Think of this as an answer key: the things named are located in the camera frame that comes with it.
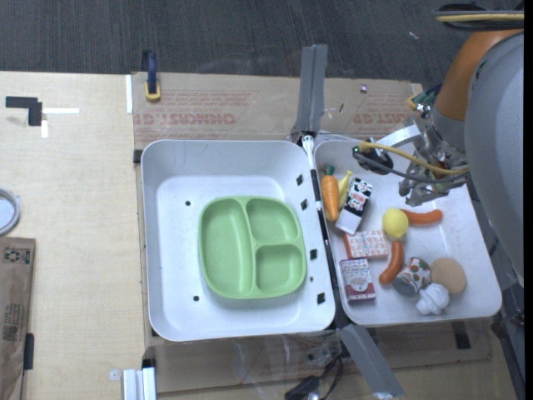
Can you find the orange sausage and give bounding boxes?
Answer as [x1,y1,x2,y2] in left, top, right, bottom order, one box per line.
[378,239,406,287]
[400,208,444,227]

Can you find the red and white carton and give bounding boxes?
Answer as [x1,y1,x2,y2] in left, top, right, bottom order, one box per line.
[338,257,377,303]

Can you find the black cylinder on white bracket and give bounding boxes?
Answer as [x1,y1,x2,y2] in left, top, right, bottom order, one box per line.
[351,124,422,176]

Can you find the orange and white box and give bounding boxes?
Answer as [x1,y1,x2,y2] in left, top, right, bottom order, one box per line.
[342,229,391,262]

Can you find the white plastic tray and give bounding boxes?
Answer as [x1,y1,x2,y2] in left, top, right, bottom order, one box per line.
[140,139,337,343]
[312,139,504,328]

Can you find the brown paper packet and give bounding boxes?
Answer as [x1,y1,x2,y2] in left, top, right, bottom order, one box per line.
[0,236,37,400]

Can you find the white garlic bulb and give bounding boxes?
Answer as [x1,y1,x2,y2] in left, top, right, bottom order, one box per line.
[415,282,451,318]

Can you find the black and white milk carton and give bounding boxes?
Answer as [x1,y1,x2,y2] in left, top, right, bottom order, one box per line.
[334,177,374,237]

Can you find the white can with tomato print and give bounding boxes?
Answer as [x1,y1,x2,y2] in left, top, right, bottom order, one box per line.
[391,257,433,298]

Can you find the orange carrot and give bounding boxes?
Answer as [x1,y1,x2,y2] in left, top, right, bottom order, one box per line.
[320,164,341,223]

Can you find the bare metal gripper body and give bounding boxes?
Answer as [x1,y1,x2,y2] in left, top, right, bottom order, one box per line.
[409,122,470,193]

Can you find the brown cardboard board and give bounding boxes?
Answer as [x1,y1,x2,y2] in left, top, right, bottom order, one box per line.
[130,71,501,394]

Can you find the yellow banana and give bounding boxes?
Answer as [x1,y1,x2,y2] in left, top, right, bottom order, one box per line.
[336,169,354,213]

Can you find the green divided plate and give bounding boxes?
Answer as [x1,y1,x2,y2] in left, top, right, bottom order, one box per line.
[198,195,308,301]

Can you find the yellow lemon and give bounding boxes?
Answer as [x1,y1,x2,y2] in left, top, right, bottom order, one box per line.
[381,207,411,239]

